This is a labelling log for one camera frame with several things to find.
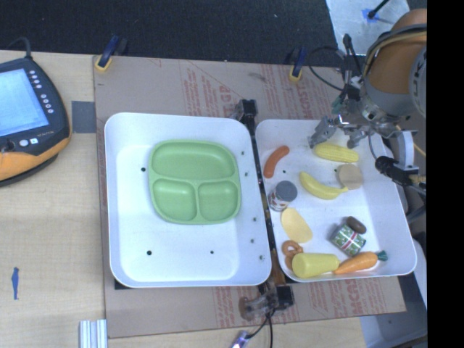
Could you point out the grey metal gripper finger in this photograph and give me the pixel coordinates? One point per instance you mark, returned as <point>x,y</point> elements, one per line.
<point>357,136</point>
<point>322,131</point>

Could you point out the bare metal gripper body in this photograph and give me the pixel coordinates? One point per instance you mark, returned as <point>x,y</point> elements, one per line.
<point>369,116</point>

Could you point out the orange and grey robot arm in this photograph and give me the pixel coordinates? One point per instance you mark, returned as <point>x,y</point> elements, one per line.
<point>393,67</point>

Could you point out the yellow corn cob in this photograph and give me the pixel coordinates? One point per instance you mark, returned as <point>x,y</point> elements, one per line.
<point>335,152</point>

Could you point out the beige round biscuit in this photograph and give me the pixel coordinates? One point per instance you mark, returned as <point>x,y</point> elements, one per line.
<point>351,176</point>

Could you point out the orange sausage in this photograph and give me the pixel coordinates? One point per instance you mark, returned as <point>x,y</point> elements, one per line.
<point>274,161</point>

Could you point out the yellow banana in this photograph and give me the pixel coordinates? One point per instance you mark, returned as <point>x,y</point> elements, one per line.
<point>319,190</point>

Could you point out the small can with grey lid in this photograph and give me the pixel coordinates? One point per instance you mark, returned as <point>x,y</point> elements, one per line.
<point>284,193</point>

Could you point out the white plastic tray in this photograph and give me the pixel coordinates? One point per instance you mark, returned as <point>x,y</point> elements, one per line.
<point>380,212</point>
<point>181,252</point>

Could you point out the brown oval cookie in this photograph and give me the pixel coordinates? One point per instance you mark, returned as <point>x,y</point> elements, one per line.
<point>357,224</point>

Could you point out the yellow potato chip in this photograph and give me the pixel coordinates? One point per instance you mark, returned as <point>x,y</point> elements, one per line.
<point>295,227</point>

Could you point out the green and white can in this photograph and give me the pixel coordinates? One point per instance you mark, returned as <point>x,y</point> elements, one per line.
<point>346,239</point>

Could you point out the thin black rod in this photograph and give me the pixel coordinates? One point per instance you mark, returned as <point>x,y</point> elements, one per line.
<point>267,223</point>

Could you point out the brown pretzel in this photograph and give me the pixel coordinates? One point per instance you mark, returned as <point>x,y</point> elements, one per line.
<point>286,247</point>

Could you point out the orange carrot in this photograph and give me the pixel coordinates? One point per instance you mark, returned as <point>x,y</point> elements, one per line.
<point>357,263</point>

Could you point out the green divided plate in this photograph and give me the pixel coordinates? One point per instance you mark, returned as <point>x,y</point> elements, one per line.
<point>194,165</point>

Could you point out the brown cardboard board red print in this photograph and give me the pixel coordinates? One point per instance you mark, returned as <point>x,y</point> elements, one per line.
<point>145,85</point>

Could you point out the black cylinder on white bracket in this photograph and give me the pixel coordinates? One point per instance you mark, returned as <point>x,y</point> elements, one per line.
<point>397,170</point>

